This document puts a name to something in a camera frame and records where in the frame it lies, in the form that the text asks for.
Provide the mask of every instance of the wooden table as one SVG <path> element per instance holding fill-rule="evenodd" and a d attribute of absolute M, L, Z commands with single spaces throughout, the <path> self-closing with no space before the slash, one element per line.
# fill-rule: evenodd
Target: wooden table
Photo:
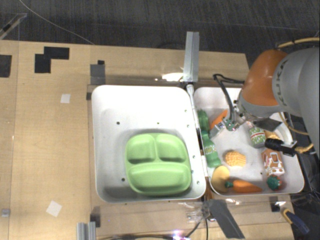
<path fill-rule="evenodd" d="M 35 73 L 35 54 L 44 46 L 70 48 L 69 59 L 52 59 L 51 73 Z M 109 83 L 161 85 L 162 75 L 182 72 L 184 51 L 1 40 L 0 55 L 12 55 L 10 77 L 0 78 L 0 209 L 11 211 L 0 217 L 0 239 L 74 240 L 77 223 L 88 223 L 92 211 L 90 64 L 105 61 Z M 245 55 L 200 52 L 202 84 L 213 84 L 213 73 L 244 80 Z M 63 94 L 69 103 L 61 103 Z M 288 196 L 281 200 L 292 209 Z M 51 201 L 62 206 L 57 217 L 46 212 Z M 266 208 L 268 199 L 252 199 L 260 201 L 261 209 L 243 206 L 233 214 L 246 238 L 294 239 L 281 214 Z M 148 227 L 148 221 L 135 223 Z M 209 226 L 209 239 L 225 239 L 216 223 Z M 201 225 L 192 239 L 205 235 Z"/>

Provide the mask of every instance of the white square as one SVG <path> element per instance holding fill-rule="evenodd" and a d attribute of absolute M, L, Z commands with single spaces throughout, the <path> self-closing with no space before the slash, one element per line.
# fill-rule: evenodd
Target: white square
<path fill-rule="evenodd" d="M 46 209 L 46 212 L 54 217 L 57 217 L 60 213 L 61 208 L 62 205 L 52 200 L 48 208 Z"/>
<path fill-rule="evenodd" d="M 70 103 L 71 94 L 62 94 L 60 103 Z"/>

